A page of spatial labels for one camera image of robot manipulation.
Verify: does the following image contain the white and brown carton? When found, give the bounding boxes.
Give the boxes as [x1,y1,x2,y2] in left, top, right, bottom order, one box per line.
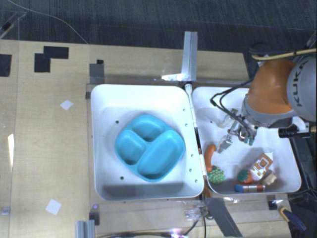
[248,152,274,182]

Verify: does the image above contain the green toy broccoli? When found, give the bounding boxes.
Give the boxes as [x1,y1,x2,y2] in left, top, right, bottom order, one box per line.
[207,165,226,185]

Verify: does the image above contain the orange toy sausage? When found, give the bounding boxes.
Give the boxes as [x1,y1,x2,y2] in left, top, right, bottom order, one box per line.
[204,144,217,173]

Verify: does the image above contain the beige toy biscuit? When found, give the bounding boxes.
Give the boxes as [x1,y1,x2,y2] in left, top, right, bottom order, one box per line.
[262,170,277,186]

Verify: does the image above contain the blue and red tube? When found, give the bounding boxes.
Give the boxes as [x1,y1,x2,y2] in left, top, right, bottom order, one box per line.
[234,184,266,193]

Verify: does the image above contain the black cylinder on white bracket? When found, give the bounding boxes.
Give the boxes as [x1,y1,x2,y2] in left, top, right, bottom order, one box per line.
[278,117,311,139]

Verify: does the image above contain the white plastic tray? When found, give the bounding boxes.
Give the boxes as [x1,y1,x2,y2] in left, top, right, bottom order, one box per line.
[192,86,303,196]
[90,84,205,202]

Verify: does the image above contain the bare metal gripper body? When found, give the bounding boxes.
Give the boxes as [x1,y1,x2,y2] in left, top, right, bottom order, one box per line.
[226,109,259,142]

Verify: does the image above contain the blue divided plate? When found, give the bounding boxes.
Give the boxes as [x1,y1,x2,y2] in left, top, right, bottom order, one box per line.
[114,114,187,183]

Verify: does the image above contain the red toy strawberry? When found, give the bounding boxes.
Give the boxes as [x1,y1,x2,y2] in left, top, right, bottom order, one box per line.
[237,169,255,185]

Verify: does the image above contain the thin black and white rod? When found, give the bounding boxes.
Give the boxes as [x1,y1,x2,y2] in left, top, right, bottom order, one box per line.
[184,83,207,176]

